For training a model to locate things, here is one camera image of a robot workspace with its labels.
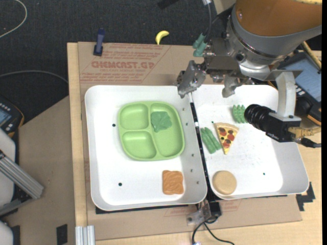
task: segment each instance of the blue clip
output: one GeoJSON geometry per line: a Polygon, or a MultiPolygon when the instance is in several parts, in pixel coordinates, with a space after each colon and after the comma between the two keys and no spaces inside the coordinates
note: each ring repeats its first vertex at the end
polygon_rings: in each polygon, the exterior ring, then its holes
{"type": "Polygon", "coordinates": [[[104,29],[100,28],[98,30],[98,36],[97,36],[97,44],[94,46],[94,51],[93,51],[93,55],[96,56],[102,56],[102,43],[103,43],[103,39],[104,39],[104,29]]]}

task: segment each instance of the banana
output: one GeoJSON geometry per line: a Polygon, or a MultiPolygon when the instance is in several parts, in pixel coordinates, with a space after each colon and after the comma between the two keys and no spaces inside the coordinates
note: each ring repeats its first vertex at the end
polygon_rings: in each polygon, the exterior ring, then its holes
{"type": "Polygon", "coordinates": [[[161,39],[162,39],[163,37],[167,36],[167,35],[169,35],[169,32],[167,32],[167,31],[160,31],[160,32],[156,35],[156,37],[155,37],[155,41],[156,41],[156,43],[157,43],[157,44],[160,44],[161,39]]]}

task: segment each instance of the light wood surface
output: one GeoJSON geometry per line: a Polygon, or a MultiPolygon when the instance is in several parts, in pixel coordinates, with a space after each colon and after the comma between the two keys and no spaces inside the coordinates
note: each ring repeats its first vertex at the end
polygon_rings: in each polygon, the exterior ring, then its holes
{"type": "MultiPolygon", "coordinates": [[[[75,215],[77,226],[87,226],[85,179],[83,165],[83,141],[81,123],[81,102],[78,75],[78,45],[68,43],[69,95],[71,103],[73,168],[75,215]]],[[[310,137],[321,142],[321,133],[310,137]]],[[[213,230],[221,239],[230,240],[234,244],[322,244],[322,197],[321,197],[321,149],[299,146],[310,182],[312,182],[315,200],[305,203],[305,211],[301,213],[302,221],[271,224],[253,227],[213,230]]],[[[135,238],[111,239],[97,241],[97,245],[105,244],[191,244],[191,232],[154,235],[135,238]]],[[[196,241],[201,244],[218,244],[207,231],[198,231],[196,241]]]]}

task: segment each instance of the green plate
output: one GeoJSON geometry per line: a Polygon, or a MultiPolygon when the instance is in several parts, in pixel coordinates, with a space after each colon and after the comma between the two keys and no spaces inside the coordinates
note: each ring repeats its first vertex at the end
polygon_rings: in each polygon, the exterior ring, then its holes
{"type": "Polygon", "coordinates": [[[140,161],[166,160],[179,156],[185,147],[177,110],[164,102],[136,102],[124,105],[118,113],[119,136],[125,153],[140,161]],[[171,126],[154,131],[151,114],[166,112],[171,126]]]}

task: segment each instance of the toy pizza slice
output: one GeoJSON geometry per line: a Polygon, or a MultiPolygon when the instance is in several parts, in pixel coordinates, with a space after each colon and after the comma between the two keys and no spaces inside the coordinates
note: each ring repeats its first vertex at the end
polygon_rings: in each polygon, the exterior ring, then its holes
{"type": "Polygon", "coordinates": [[[214,124],[217,136],[221,146],[223,147],[224,154],[229,152],[229,149],[233,142],[235,141],[235,137],[239,131],[234,125],[226,124],[223,122],[217,122],[214,124]]]}

